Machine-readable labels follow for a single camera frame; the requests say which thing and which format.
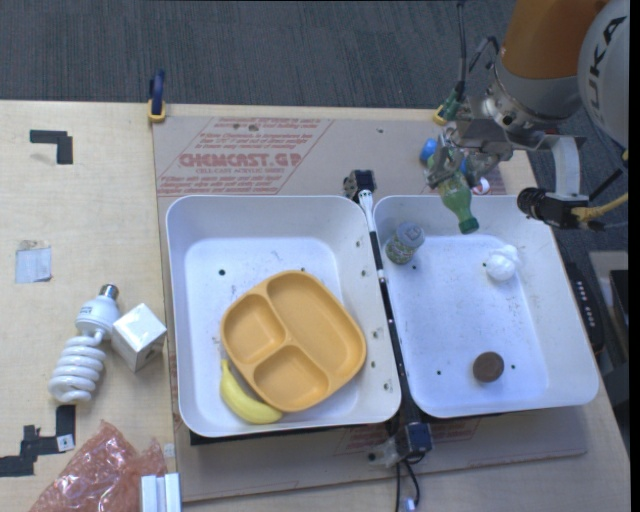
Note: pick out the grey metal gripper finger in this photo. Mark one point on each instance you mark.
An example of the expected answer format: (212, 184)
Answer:
(479, 169)
(442, 166)

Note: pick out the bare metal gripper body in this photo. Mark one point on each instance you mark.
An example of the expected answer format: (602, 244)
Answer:
(487, 131)

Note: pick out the green plastic bottle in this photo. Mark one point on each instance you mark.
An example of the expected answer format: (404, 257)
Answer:
(457, 201)

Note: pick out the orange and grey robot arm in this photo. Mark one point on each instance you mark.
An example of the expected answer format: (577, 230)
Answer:
(550, 45)

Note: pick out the red and white small can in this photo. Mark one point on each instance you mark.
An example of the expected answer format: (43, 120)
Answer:
(483, 187)

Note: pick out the blue round cap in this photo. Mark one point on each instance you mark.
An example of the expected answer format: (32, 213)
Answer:
(428, 149)

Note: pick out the green jar with grey lid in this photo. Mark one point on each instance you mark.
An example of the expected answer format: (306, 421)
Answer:
(403, 245)

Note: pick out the white crumpled lump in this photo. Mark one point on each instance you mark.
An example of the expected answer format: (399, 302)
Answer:
(501, 265)

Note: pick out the brown cardboard board red print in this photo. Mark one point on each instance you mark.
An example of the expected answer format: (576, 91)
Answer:
(310, 150)

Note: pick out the thin black and white rod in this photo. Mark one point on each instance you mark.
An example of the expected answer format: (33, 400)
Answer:
(389, 305)

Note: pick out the white plastic tray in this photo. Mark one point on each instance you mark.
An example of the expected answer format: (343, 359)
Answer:
(200, 310)
(450, 320)

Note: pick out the brown round biscuit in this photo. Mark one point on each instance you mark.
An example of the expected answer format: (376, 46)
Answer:
(488, 367)

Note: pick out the yellow divided plate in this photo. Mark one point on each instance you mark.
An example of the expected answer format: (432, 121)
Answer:
(300, 320)

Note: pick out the yellow banana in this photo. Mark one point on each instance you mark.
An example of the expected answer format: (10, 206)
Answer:
(240, 400)

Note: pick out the white cardboard box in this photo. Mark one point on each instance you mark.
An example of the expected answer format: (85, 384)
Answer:
(137, 336)

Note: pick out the white spiral light bulb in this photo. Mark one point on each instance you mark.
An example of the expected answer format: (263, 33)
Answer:
(80, 360)

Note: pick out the pink bubble wrap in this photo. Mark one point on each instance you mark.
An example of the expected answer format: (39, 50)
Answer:
(95, 475)

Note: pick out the black cylinder on white bracket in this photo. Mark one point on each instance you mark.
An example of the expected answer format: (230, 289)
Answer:
(552, 206)

